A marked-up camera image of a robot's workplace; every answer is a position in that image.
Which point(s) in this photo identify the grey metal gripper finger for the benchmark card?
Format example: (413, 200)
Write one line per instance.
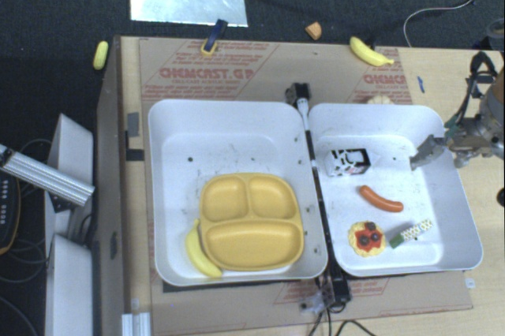
(429, 150)

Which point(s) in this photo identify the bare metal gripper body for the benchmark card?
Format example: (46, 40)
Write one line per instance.
(475, 137)

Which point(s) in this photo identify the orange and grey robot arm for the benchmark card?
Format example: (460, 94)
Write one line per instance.
(498, 95)

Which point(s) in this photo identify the white plastic tray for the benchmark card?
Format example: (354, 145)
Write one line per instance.
(430, 204)
(221, 137)

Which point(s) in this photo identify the orange sausage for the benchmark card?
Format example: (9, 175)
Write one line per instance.
(380, 200)

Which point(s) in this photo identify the cream lumpy toy food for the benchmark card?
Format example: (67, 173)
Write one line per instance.
(380, 100)

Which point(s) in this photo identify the black and white carton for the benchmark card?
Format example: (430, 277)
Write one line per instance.
(347, 163)

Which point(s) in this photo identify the green and white patterned packet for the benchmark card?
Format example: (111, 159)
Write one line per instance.
(410, 234)

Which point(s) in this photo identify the yellow spaghetti with red sauce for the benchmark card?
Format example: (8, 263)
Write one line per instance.
(367, 240)

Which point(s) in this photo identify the thin black and white rod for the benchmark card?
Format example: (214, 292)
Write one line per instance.
(315, 165)

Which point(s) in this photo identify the yellow banana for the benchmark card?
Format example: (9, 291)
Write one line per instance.
(367, 52)
(197, 251)

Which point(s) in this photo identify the brown bread slice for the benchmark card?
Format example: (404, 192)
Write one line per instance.
(314, 30)

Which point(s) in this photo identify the yellow divided plate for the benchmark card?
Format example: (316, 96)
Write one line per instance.
(252, 220)

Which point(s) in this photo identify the brown cardboard board red print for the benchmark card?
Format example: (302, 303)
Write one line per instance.
(252, 66)

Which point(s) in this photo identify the yellow oblong toy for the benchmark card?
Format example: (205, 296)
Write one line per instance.
(100, 55)

